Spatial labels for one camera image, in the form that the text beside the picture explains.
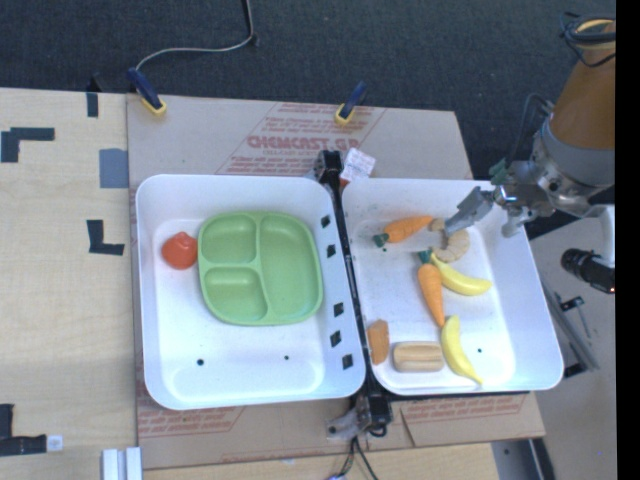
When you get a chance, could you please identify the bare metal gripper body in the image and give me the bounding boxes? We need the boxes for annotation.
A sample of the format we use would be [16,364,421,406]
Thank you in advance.
[493,138,602,220]

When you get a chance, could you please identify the beige croissant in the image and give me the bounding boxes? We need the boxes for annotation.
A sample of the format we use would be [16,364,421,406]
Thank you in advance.
[428,217,472,264]

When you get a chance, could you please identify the orange carrot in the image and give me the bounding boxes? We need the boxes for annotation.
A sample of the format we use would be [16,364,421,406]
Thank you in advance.
[372,214,434,248]
[416,249,448,330]

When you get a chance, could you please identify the yellow banana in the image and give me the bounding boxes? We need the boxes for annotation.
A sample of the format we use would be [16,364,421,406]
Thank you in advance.
[440,313,485,387]
[430,252,494,298]

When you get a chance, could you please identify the white plastic tray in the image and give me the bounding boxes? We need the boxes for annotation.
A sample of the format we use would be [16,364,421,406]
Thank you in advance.
[134,173,367,412]
[341,177,566,397]

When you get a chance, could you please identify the white packet with red print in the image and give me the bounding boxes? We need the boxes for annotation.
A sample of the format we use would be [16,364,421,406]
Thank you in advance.
[340,147,377,184]

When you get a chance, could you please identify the thin black and white rod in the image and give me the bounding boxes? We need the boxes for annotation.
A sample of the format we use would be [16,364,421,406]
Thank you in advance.
[327,167,377,400]

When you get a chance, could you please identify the tan bread loaf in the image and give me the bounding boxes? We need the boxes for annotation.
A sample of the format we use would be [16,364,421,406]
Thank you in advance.
[391,340,446,374]

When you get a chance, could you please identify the orange wedge toy food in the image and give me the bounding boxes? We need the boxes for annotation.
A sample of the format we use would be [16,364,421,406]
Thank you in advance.
[365,318,392,366]

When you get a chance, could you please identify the green divided plate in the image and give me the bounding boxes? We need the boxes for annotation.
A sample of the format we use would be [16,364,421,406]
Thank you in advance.
[197,210,324,327]

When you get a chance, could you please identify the brown cardboard board red print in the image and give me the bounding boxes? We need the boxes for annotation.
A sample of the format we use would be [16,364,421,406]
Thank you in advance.
[125,92,547,470]

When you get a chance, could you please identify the orange rounded toy vegetable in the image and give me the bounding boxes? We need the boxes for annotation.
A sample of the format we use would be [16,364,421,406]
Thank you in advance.
[160,231,200,271]

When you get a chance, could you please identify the black cylinder on white bracket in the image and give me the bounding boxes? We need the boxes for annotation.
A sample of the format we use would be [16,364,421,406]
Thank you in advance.
[559,204,617,295]

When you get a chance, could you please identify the black block with thin wires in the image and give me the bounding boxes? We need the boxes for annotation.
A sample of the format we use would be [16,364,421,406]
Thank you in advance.
[326,394,394,438]
[313,149,347,183]

